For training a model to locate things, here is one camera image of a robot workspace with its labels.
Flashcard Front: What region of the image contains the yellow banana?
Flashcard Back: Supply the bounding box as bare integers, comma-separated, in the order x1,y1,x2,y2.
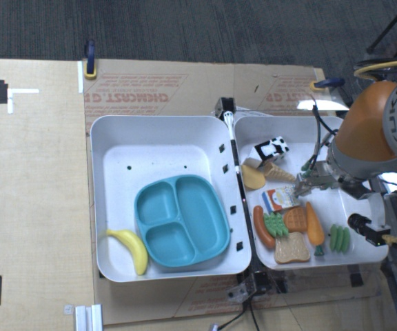
105,228,150,277

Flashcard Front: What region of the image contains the blue divided plate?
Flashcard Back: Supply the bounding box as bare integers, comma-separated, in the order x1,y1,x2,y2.
133,174,232,269

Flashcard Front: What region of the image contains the thin black and white rod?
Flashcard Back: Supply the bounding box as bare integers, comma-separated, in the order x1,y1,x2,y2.
223,111,258,276

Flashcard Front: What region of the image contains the black block with thin wires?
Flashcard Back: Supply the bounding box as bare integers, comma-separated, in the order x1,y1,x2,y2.
214,97,236,119
252,270,269,295

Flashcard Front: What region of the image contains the orange-red sausage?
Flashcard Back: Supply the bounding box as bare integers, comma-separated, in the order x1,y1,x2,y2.
252,205,276,250

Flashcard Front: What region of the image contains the brown waffle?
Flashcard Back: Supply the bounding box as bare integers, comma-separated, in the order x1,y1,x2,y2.
282,205,309,234

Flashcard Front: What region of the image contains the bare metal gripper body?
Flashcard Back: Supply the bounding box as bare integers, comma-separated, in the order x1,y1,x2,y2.
309,160,345,190

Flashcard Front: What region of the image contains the tan ice cream cone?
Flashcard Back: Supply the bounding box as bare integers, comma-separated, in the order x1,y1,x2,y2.
262,161,297,183

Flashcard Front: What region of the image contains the black and white cow-print carton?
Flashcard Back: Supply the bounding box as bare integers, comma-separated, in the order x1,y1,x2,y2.
253,135,290,164

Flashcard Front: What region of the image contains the white plastic tray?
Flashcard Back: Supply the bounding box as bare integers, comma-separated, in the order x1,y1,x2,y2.
90,114,253,283
233,115,390,272

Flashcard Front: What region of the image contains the black cylinder on white bracket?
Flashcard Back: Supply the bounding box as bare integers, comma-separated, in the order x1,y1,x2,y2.
347,188,391,248

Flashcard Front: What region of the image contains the beige bread slice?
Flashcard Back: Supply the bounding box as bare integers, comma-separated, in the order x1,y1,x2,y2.
274,231,312,265

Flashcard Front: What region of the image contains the brown cardboard board red print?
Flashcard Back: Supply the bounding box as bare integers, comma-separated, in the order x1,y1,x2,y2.
82,59,383,327

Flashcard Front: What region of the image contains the yellow round biscuit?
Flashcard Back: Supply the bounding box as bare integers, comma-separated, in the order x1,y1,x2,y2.
241,164,267,191

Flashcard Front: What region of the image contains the orange and white juice carton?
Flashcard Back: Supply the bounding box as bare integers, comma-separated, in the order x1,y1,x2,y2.
261,185,302,214

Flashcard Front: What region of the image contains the green lettuce leaf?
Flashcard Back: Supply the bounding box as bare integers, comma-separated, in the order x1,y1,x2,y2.
263,211,290,239

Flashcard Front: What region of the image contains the green pea pod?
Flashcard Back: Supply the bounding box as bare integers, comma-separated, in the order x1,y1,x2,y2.
329,223,352,254

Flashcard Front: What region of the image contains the orange carrot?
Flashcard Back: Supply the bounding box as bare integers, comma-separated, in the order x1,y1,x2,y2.
305,201,326,257

